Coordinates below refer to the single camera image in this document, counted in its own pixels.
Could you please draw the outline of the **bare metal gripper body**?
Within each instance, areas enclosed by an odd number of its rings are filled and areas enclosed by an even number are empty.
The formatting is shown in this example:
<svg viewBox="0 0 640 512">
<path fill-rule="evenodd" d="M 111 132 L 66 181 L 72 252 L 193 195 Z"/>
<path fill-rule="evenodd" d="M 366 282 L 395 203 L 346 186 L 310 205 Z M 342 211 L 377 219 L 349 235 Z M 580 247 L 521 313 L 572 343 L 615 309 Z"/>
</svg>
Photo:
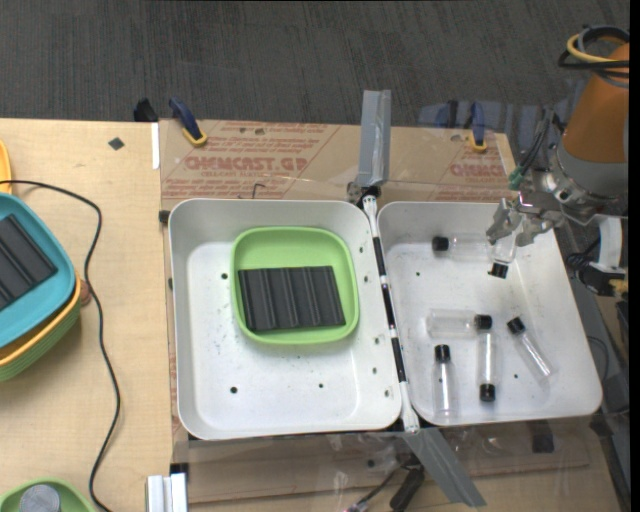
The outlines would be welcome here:
<svg viewBox="0 0 640 512">
<path fill-rule="evenodd" d="M 561 224 L 570 219 L 587 225 L 599 214 L 613 215 L 623 202 L 622 193 L 589 191 L 561 168 L 530 170 L 518 186 L 517 209 L 534 218 Z"/>
</svg>

